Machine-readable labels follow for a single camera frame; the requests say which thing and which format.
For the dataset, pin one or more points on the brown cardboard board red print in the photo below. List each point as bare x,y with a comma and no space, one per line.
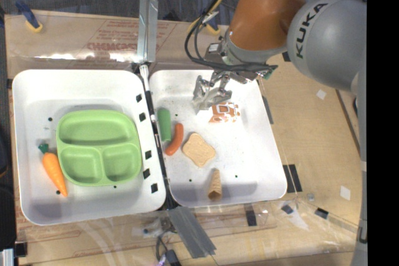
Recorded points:
311,146

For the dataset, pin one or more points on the tan bread slice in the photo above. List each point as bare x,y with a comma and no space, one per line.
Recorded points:
199,150

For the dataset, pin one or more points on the orange sausage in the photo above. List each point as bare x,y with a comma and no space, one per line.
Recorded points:
175,140

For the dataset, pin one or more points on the green cylinder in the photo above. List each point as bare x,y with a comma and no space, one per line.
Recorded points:
164,124

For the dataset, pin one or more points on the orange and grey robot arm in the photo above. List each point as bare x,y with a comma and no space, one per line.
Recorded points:
327,37

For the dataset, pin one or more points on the orange and white carton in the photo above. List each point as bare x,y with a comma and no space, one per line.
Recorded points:
225,113

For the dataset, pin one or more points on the tan ice cream cone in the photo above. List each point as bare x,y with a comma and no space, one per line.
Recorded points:
215,187

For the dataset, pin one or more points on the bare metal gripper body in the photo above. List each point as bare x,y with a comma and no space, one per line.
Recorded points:
241,75

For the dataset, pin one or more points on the white plastic tray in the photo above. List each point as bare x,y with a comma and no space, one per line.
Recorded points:
90,84
249,159

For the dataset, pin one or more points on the orange carrot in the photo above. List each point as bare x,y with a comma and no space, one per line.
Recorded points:
54,169

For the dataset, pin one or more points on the green divided plate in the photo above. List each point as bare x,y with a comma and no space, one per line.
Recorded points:
98,146

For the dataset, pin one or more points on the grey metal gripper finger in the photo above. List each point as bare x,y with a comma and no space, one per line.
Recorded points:
199,95
219,95

